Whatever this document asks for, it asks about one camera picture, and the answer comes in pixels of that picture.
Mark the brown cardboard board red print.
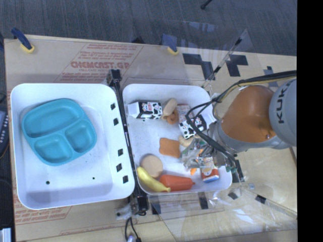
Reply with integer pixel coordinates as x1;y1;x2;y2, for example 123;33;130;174
4;35;225;242

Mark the cow print milk carton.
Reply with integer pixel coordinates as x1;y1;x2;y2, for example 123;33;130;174
178;113;215;140
127;101;164;120

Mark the black block with wires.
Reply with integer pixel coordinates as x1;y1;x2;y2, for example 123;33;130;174
129;195;150;215
106;69;123;86

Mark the orange juice carton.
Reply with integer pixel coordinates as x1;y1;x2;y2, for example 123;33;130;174
199;156;220;184

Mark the white plastic tray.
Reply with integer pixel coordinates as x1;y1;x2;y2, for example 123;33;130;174
10;83;136;210
122;83;233;196

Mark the orange bread slice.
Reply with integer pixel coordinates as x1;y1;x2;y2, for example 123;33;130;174
158;137;181;159

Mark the clear plastic packet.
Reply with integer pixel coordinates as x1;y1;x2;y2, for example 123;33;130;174
180;138;215;169

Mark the small tan pastry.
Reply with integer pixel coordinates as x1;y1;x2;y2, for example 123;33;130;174
178;134;195;147

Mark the blue divided plate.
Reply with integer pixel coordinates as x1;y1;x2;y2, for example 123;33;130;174
21;98;98;167

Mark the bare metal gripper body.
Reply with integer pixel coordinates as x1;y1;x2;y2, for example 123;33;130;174
209;147;236;172

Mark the tan round biscuit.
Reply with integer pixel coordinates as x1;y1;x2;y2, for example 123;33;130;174
140;154;164;179

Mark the tan bread roll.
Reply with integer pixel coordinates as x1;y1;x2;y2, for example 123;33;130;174
162;98;179;118

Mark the orange sausage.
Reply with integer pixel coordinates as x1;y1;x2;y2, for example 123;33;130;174
159;174;196;192

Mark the brown doughnut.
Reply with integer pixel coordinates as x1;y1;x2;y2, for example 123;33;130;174
166;112;180;125

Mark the pink and white carton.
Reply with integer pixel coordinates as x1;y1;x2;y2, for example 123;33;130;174
176;104;191;124

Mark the yellow banana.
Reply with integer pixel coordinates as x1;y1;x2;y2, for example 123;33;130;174
136;166;172;193

